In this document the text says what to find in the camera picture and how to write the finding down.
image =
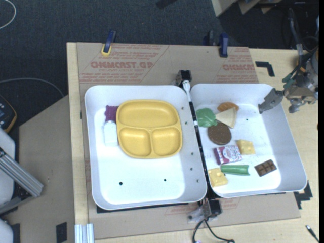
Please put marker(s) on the brown round biscuit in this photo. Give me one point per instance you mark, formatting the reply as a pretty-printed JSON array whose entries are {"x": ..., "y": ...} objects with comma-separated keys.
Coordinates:
[{"x": 219, "y": 133}]

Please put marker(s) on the cream pizza slice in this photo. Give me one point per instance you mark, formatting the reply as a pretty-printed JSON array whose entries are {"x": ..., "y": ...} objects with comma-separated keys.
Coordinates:
[{"x": 227, "y": 118}]

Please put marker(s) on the brown cardboard board red print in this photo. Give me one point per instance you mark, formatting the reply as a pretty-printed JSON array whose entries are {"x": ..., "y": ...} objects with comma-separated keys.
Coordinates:
[{"x": 157, "y": 59}]

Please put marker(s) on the green celery stick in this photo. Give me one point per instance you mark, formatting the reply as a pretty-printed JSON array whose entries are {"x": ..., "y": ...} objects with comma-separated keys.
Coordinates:
[{"x": 235, "y": 169}]

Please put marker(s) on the brown chocolate bar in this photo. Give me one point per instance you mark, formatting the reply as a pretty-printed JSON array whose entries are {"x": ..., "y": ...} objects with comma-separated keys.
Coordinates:
[{"x": 265, "y": 168}]

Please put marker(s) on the yellow cheese wedge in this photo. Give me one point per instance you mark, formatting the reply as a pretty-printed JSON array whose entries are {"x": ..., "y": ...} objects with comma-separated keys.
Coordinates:
[
  {"x": 217, "y": 177},
  {"x": 245, "y": 147}
]

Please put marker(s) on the orange bread slice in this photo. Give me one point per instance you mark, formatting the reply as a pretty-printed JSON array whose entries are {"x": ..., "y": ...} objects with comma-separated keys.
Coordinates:
[{"x": 226, "y": 106}]

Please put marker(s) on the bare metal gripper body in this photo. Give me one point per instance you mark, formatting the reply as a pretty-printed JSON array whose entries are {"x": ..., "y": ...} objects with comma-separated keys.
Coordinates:
[{"x": 301, "y": 92}]

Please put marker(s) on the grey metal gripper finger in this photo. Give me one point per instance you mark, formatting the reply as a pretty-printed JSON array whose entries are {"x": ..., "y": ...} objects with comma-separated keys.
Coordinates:
[
  {"x": 293, "y": 107},
  {"x": 270, "y": 101}
]

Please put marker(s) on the thin black and white rod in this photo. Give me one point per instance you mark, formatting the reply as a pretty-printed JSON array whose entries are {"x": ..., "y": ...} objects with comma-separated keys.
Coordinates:
[{"x": 195, "y": 120}]

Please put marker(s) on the white plastic tray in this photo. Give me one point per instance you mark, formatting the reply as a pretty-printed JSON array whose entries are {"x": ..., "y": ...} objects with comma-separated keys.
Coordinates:
[
  {"x": 263, "y": 133},
  {"x": 141, "y": 183}
]

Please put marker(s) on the green lettuce leaf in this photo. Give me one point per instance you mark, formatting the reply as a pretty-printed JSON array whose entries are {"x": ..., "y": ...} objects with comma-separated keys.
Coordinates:
[{"x": 205, "y": 117}]

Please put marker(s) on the yellow divided plate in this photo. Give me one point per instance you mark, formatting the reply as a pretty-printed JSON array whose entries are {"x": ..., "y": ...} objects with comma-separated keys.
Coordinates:
[{"x": 148, "y": 118}]

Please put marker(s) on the white plastic bottle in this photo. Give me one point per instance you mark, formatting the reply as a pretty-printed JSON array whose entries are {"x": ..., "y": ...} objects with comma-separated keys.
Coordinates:
[{"x": 110, "y": 134}]

